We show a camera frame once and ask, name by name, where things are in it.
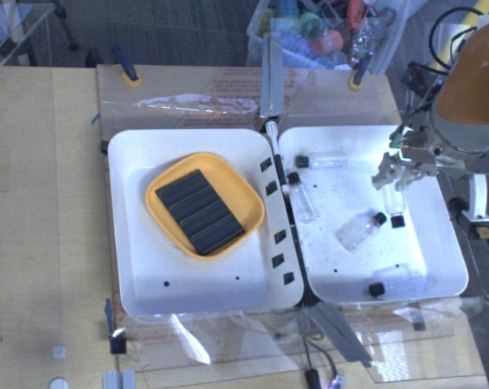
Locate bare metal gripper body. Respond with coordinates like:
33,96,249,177
397,129,478,180

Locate clear plastic bottle black cap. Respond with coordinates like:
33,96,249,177
367,263,427,299
334,211,388,253
285,171,320,224
380,181,408,230
294,151,349,170

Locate white plastic tray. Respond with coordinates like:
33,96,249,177
106,127,305,325
277,124,470,305

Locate yellow plate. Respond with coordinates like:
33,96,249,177
144,151,267,263

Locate clear plastic storage bin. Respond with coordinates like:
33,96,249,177
246,0,416,76

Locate black ribbed block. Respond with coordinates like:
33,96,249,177
154,169,247,257

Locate black cylinder on white bracket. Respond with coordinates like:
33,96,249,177
448,173,489,241

